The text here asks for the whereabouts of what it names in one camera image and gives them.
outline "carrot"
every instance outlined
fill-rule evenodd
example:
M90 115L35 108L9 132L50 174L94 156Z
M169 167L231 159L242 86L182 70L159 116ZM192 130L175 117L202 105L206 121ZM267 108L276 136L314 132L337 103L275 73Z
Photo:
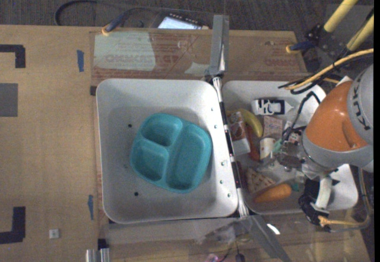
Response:
M292 193L291 186L286 183L283 183L264 191L262 194L255 197L254 202L263 203L263 202L277 201L283 198L287 198L288 196L291 195L291 193Z

